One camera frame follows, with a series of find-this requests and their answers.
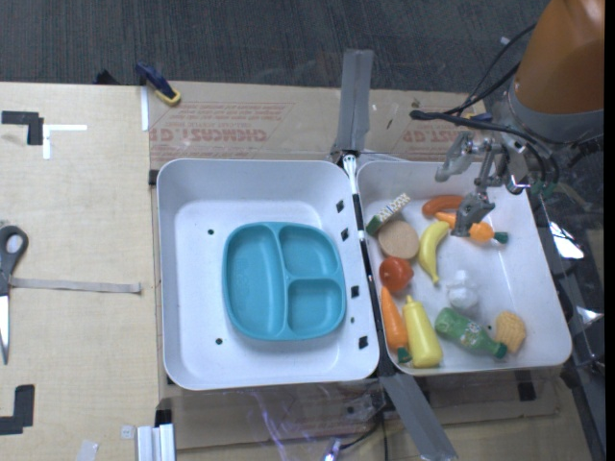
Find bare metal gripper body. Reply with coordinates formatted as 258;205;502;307
473;130;540;196

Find short orange carrot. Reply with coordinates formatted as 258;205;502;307
434;210;510;246

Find orange sausage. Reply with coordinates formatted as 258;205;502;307
421;194;465;219

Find yellow banana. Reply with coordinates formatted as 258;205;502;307
417;220;452;286

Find tan round biscuit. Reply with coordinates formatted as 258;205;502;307
377;219;421;261

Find white crumpled lump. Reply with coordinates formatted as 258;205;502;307
444;269;480;309

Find white plastic tray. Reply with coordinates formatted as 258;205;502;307
356;159;574;377
156;158;381;392

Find green and white carton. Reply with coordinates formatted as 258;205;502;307
365;192;412;237

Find red tomato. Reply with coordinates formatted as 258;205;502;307
378;255;415;294

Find thin black and white rod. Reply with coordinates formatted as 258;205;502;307
342;153;386;379

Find green bottle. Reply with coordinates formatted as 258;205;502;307
433;306;509;360

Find yellow corn piece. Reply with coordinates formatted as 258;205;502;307
493;309;528;354

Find yellow squeeze bottle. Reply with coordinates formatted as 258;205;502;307
402;294;444;370

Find long orange carrot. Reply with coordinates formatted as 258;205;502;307
380;285;413;365

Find brown cardboard board red print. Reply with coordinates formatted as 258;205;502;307
147;81;580;451

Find blue divided plate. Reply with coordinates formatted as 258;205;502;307
221;221;348;342

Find grey handled scissors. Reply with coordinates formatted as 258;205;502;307
0;225;30;367

